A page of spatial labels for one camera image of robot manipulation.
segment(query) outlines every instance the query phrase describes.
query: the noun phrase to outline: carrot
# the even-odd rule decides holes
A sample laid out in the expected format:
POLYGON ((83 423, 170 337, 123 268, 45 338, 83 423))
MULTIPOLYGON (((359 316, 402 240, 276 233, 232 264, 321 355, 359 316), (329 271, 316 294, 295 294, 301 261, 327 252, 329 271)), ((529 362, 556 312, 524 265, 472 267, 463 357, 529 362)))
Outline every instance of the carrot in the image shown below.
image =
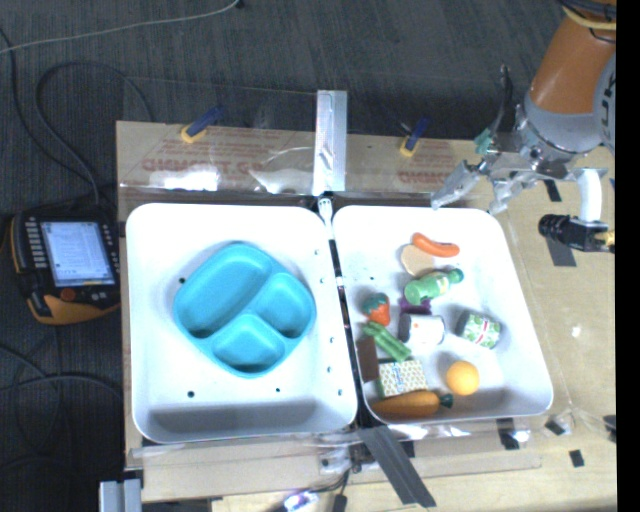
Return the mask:
POLYGON ((440 407, 440 398, 433 391, 420 389, 384 398, 371 405, 376 414, 389 419, 420 419, 431 416, 440 407))
POLYGON ((411 243, 421 251, 441 258, 451 258, 460 253, 460 247, 456 244, 435 242, 422 233, 414 233, 411 237, 411 243))

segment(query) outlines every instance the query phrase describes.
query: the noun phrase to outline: orange ball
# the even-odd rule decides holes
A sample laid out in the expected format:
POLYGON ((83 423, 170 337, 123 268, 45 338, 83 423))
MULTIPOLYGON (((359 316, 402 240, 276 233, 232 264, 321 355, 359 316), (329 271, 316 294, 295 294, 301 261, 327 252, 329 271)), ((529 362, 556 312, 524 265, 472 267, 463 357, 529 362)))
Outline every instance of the orange ball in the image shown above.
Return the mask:
POLYGON ((456 361, 447 370, 447 386, 456 395, 471 395, 480 387, 478 369, 468 361, 456 361))

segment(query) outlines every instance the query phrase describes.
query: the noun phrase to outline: blue plate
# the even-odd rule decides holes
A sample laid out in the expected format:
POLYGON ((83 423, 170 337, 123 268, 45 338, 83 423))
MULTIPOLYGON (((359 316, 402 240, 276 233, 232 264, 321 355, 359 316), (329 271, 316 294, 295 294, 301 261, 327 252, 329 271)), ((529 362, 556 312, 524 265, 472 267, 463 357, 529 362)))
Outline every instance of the blue plate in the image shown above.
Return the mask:
POLYGON ((180 330, 209 359, 240 377, 281 364, 316 319, 311 292, 273 257, 235 242, 205 261, 173 303, 180 330))

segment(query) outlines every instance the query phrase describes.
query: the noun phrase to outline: blue clamp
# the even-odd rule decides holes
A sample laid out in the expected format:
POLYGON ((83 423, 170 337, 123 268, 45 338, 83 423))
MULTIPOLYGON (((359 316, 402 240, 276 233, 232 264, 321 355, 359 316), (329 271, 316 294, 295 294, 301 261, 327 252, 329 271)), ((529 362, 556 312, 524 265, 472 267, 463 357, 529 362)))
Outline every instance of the blue clamp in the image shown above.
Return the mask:
POLYGON ((418 139, 422 137, 422 134, 427 129, 427 125, 429 124, 429 119, 427 117, 422 116, 416 124, 416 127, 411 132, 411 135, 405 137, 402 142, 402 146, 400 147, 400 153, 404 156, 413 156, 418 148, 418 139))
POLYGON ((222 119, 223 108, 222 107, 213 107, 208 110, 204 114, 202 114, 198 119, 196 119, 193 123, 188 126, 185 126, 181 131, 180 135, 182 136, 182 140, 189 144, 193 144, 195 141, 200 139, 206 133, 207 126, 215 124, 217 121, 222 119))

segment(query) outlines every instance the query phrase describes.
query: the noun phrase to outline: patterned box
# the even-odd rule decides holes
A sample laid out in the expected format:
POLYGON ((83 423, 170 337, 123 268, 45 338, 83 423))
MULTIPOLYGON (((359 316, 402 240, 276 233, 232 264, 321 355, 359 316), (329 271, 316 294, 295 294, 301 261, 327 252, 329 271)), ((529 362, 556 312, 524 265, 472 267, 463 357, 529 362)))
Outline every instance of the patterned box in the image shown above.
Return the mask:
POLYGON ((428 389, 420 361, 381 363, 378 392, 382 398, 401 395, 418 389, 428 389))

